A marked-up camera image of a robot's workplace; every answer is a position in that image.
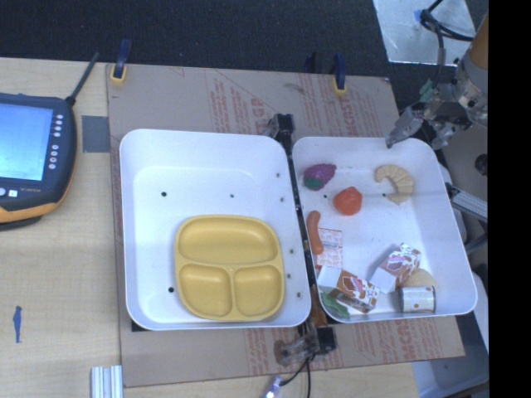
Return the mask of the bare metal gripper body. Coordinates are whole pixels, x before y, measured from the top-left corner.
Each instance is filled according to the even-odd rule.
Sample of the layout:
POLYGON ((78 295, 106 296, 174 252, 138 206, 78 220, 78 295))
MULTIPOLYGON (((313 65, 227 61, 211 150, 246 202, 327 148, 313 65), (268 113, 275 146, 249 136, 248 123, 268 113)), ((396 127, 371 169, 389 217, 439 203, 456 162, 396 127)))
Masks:
POLYGON ((488 94, 469 81, 439 84, 423 111, 437 138, 450 138, 472 125, 488 126, 488 94))

